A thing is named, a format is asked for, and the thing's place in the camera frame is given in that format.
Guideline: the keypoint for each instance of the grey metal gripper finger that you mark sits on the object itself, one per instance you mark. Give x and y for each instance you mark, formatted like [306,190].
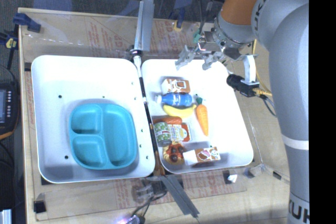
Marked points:
[184,58]
[210,61]

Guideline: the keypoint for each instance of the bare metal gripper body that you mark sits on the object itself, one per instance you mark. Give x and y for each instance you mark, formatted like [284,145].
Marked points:
[218,47]

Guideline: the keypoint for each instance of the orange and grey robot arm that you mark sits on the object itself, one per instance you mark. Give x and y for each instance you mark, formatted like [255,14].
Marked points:
[286,42]

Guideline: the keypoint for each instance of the brown and white carton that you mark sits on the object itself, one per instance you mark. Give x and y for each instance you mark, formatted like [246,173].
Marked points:
[175,86]

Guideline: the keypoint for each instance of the blue bottle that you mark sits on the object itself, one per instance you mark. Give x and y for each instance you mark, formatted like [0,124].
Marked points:
[176,99]

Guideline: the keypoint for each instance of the yellow banana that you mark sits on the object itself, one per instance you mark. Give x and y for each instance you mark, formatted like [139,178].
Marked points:
[179,111]

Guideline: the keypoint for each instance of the thin black and white rod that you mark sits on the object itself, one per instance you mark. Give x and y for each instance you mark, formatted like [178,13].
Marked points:
[144,94]

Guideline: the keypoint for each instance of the orange carrot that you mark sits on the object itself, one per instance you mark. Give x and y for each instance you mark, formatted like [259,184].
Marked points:
[202,118]

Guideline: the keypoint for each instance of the white plastic tray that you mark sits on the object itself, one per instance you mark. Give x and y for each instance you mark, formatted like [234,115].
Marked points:
[225,118]
[86,81]

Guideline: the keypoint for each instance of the brown sausage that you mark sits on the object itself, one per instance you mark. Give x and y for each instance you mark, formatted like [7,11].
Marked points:
[169,120]

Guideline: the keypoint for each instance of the orange and yellow juice carton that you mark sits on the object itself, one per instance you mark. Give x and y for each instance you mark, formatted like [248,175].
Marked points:
[181,133]

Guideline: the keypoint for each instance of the green and white can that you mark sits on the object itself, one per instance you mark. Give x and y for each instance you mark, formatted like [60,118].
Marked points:
[162,133]

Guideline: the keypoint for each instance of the brown cardboard board red print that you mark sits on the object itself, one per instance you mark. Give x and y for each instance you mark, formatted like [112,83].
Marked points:
[105,31]

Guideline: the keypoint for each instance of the white and brown packet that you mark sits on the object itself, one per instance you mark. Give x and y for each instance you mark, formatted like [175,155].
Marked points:
[202,155]

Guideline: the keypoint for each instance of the pizza slice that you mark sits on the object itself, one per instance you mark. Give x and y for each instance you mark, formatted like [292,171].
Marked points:
[173,153]

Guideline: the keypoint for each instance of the blue divided plate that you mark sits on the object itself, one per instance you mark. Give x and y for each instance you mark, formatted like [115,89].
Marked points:
[103,136]

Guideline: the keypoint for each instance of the black cylinder on white bracket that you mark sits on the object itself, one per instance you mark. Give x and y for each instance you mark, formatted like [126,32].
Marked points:
[242,78]

